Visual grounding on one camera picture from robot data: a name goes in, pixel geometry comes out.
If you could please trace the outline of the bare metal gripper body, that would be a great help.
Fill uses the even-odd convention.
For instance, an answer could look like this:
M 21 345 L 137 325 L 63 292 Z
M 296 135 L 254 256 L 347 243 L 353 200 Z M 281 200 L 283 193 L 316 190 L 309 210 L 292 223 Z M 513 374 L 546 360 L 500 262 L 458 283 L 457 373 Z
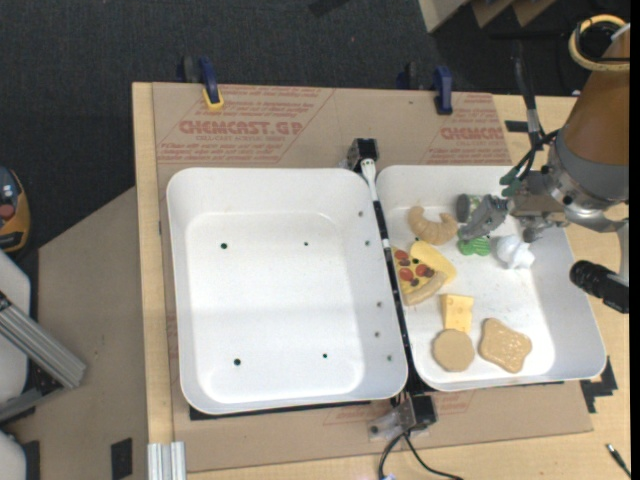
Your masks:
M 510 215 L 522 227 L 522 239 L 535 242 L 549 228 L 576 224 L 598 233 L 620 233 L 628 219 L 612 220 L 605 211 L 617 201 L 581 184 L 563 167 L 532 171 L 510 197 Z

